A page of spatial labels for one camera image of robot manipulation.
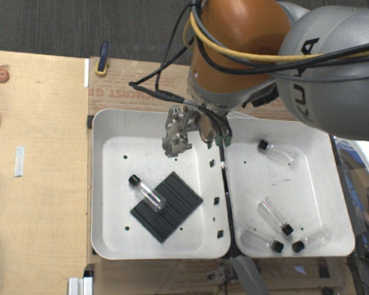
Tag black ribbed rectangular plate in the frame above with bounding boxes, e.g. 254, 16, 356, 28
128, 168, 206, 246

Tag brown cardboard board red print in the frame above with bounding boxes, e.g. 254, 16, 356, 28
75, 55, 358, 295

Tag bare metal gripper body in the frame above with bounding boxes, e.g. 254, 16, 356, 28
164, 102, 235, 146

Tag brown tape roll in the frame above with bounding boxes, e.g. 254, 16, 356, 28
0, 64, 11, 84

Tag white plastic tray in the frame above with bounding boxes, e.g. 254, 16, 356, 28
218, 115, 363, 265
83, 106, 240, 268

